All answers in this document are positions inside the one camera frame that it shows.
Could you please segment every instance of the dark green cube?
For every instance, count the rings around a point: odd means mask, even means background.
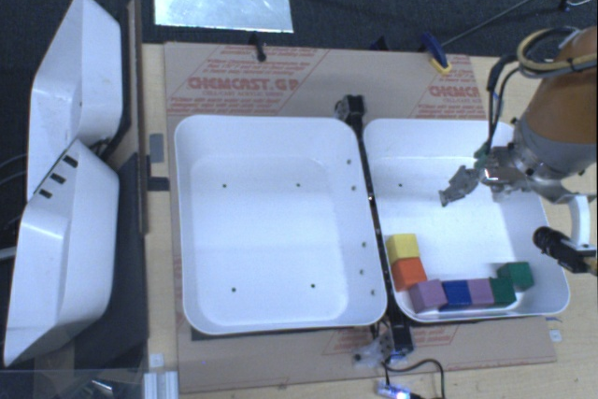
[[[525,291],[534,285],[532,269],[524,261],[504,264],[496,273],[498,278],[510,279],[515,291]]]
[[[517,301],[515,288],[509,278],[490,278],[495,306],[509,306]]]

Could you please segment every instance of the wooden table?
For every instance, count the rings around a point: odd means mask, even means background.
[[[485,82],[495,59],[472,57],[480,91],[485,94]],[[148,133],[163,133],[166,129],[164,95],[164,47],[143,46],[145,111]],[[503,119],[520,116],[537,82],[513,78],[506,89]],[[168,161],[152,167],[152,175],[168,176]],[[596,191],[596,165],[583,177],[570,178],[572,190]],[[550,225],[569,231],[568,208],[554,207],[545,202]],[[596,238],[596,202],[591,205],[592,238]],[[147,276],[149,289],[148,351],[164,356],[164,369],[177,369],[177,340],[172,262],[170,199],[168,192],[149,193],[149,233],[146,237]],[[530,397],[594,397],[598,386],[598,305],[597,282],[589,275],[567,274],[571,290],[569,307],[550,323],[558,330],[562,341],[555,344],[558,362],[521,367],[451,371],[447,373],[447,396],[450,399],[471,398],[528,399]],[[409,387],[423,397],[439,395],[438,375],[419,374],[395,378],[394,383]],[[188,394],[181,397],[202,399],[364,399],[376,397],[376,382],[372,379]]]

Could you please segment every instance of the cube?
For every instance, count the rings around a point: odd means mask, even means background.
[[[442,287],[447,296],[447,303],[441,308],[442,311],[451,309],[464,309],[471,306],[471,296],[467,281],[443,281]]]
[[[469,288],[471,296],[471,306],[484,307],[494,304],[494,295],[489,279],[468,279],[467,288]]]
[[[412,233],[389,237],[386,240],[386,251],[389,254],[389,264],[394,264],[397,260],[420,257],[418,239]]]
[[[416,313],[442,307],[447,303],[447,296],[438,279],[422,281],[409,288],[409,297]]]
[[[490,285],[496,306],[509,306],[517,301],[515,288],[509,278],[490,278]]]
[[[398,292],[408,290],[414,284],[426,281],[426,272],[420,258],[397,260],[391,266],[394,289]]]
[[[525,291],[534,285],[532,269],[527,262],[507,263],[496,272],[498,278],[508,278],[513,283],[515,291]]]

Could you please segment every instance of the red block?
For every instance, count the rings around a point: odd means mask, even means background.
[[[428,280],[420,258],[397,260],[392,264],[391,272],[396,291],[408,290],[414,284]]]

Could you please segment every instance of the hole in tray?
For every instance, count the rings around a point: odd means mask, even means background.
[[[65,177],[61,177],[60,175],[57,175],[56,173],[52,173],[50,175],[50,178],[52,178],[57,183],[60,183],[61,185],[66,181]]]
[[[77,168],[78,166],[78,161],[75,160],[72,156],[65,155],[63,158],[63,162],[71,165],[73,168]]]

